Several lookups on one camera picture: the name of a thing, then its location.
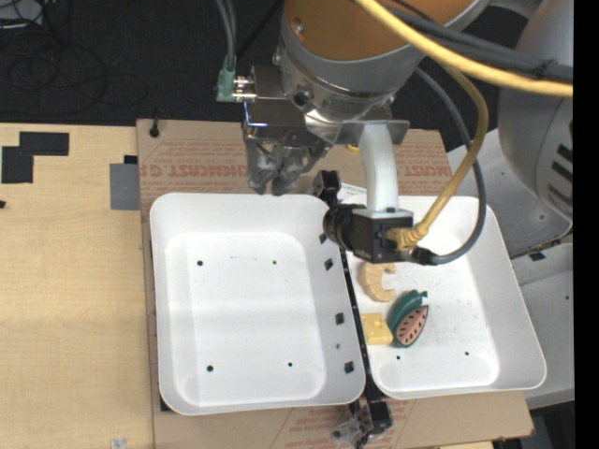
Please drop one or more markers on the black cylinder on white bracket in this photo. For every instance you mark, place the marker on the black cylinder on white bracket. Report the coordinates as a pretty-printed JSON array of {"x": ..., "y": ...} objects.
[{"x": 381, "y": 176}]

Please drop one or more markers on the green and pink watermelon slice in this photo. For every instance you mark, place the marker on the green and pink watermelon slice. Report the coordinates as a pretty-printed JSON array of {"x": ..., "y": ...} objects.
[{"x": 407, "y": 321}]

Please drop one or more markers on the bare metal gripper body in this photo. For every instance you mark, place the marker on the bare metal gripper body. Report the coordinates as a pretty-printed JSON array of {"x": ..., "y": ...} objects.
[{"x": 281, "y": 122}]

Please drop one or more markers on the white plastic tray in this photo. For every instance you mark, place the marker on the white plastic tray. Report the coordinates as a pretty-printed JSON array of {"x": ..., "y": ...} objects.
[
  {"x": 243, "y": 307},
  {"x": 449, "y": 325}
]

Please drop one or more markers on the brown cardboard board, red print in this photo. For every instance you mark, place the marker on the brown cardboard board, red print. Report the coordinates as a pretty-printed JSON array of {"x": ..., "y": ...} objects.
[{"x": 196, "y": 162}]

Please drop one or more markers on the beige toy croissant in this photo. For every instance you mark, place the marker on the beige toy croissant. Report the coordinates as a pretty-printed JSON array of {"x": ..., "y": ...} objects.
[{"x": 372, "y": 281}]

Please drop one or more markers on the yellow toy cheese wedge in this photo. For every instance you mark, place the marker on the yellow toy cheese wedge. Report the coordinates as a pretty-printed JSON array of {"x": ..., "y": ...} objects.
[{"x": 375, "y": 329}]

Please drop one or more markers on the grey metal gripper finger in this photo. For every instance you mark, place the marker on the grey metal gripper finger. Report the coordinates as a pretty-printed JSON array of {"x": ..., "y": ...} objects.
[
  {"x": 262, "y": 171},
  {"x": 289, "y": 173}
]

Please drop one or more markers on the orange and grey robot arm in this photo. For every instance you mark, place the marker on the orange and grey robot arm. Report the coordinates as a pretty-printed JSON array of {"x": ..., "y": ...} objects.
[{"x": 337, "y": 31}]

